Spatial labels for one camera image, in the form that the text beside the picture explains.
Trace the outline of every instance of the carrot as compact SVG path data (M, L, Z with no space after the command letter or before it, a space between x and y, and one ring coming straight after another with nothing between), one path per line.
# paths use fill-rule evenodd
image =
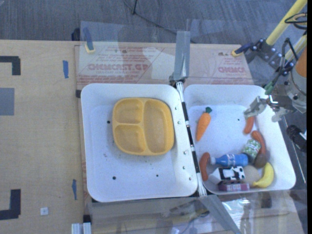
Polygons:
M200 168L200 173L201 173L201 177L203 178L203 181L206 181L208 179L206 166L208 164L209 159L210 159L210 154L204 153L199 161L199 168Z
M247 120L246 120L244 133L245 134L249 134L252 131L253 126L254 126L254 116L248 117Z
M252 131L252 138L256 141L258 141L261 145L260 150L258 151L258 154L265 154L266 153L266 146L264 142L264 138L262 134L258 130Z
M202 136L204 135L210 121L211 121L211 116L210 112L212 109L210 107L206 107L206 111L200 116L197 124L197 130L196 130L196 140L199 141Z

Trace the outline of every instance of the blue bottle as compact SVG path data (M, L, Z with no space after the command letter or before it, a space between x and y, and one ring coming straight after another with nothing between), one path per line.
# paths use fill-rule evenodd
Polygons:
M212 165L219 164L221 166L247 166L248 156L246 154L225 154L219 158L210 157Z

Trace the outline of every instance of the bottle cap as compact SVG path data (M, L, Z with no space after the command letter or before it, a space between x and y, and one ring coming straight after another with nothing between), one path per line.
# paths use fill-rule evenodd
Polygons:
M210 164L215 165L215 157L210 157Z

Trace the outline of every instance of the wooden table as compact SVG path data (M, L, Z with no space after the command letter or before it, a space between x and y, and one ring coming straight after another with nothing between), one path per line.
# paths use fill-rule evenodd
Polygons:
M20 75L12 75L12 63L0 62L0 95L10 91L14 104L11 113L0 114L1 234L65 234L73 223L83 222L83 147L75 63L75 46L79 45L0 40L0 56L20 59ZM63 61L68 62L68 78ZM17 209L10 217L12 208L19 206L19 194L11 197L12 192L20 192L20 212ZM252 233L303 233L293 201L287 192L280 195L287 213L254 215ZM101 217L96 216L95 223ZM103 229L99 226L97 233L105 233Z

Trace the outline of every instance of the toy banana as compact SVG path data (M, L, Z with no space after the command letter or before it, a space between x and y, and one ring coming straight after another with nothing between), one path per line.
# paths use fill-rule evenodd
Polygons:
M263 167L263 176L261 179L253 183L253 186L257 186L260 188L266 188L272 184L274 179L274 170L273 166L267 162Z

